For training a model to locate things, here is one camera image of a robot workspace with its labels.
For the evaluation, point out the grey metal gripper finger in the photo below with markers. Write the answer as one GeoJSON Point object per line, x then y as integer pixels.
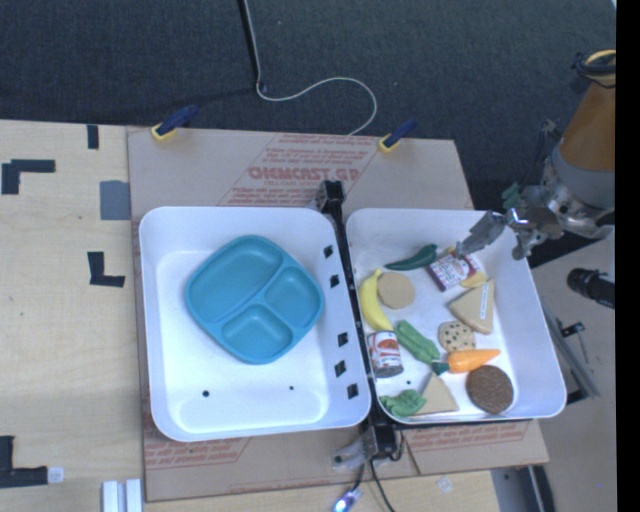
{"type": "Point", "coordinates": [481, 234]}
{"type": "Point", "coordinates": [524, 242]}

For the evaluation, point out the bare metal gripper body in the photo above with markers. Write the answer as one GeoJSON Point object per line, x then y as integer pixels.
{"type": "Point", "coordinates": [542, 217]}

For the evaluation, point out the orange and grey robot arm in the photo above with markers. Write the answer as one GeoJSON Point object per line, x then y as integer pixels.
{"type": "Point", "coordinates": [592, 125]}

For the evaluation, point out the small yellow wedge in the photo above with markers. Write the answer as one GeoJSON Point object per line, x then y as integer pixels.
{"type": "Point", "coordinates": [474, 280]}

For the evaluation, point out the red and white packet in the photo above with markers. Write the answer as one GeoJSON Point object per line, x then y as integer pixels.
{"type": "Point", "coordinates": [450, 272]}

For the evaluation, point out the green chili pepper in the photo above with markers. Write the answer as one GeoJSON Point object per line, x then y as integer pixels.
{"type": "Point", "coordinates": [415, 258]}

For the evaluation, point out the pale yellow triangular sandwich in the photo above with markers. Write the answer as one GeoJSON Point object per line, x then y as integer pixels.
{"type": "Point", "coordinates": [477, 310]}

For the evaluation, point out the round tan biscuit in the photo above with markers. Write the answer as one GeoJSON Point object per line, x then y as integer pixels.
{"type": "Point", "coordinates": [396, 290]}

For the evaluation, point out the chocolate chip cookie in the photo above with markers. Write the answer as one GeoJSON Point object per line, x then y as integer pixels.
{"type": "Point", "coordinates": [456, 336]}

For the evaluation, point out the white plastic tray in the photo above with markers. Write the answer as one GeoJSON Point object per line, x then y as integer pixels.
{"type": "Point", "coordinates": [525, 350]}
{"type": "Point", "coordinates": [240, 400]}

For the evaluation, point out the green pea pod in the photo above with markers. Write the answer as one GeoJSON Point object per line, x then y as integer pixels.
{"type": "Point", "coordinates": [417, 342]}

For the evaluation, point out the orange carrot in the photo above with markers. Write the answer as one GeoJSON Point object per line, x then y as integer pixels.
{"type": "Point", "coordinates": [470, 360]}

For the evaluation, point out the yellow banana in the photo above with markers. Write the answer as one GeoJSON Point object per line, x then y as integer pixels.
{"type": "Point", "coordinates": [371, 305]}

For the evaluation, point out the thin black rod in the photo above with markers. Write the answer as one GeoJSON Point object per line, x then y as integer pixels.
{"type": "Point", "coordinates": [347, 250]}

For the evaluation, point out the round brown patty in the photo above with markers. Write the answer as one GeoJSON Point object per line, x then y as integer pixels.
{"type": "Point", "coordinates": [490, 389]}

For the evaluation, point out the small red and white can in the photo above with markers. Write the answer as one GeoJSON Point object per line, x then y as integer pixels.
{"type": "Point", "coordinates": [386, 355]}

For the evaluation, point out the tan triangular bread slice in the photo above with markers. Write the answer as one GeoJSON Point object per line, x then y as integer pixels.
{"type": "Point", "coordinates": [439, 397]}

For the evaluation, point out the green lettuce leaf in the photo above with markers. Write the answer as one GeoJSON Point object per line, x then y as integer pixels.
{"type": "Point", "coordinates": [402, 402]}

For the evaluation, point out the blue divided plate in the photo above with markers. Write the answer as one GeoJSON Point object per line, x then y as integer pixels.
{"type": "Point", "coordinates": [250, 295]}

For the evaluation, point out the brown cardboard board red print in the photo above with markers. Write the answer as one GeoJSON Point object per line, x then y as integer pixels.
{"type": "Point", "coordinates": [225, 165]}

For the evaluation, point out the black cylinder on white bracket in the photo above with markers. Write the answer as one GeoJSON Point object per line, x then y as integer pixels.
{"type": "Point", "coordinates": [592, 286]}

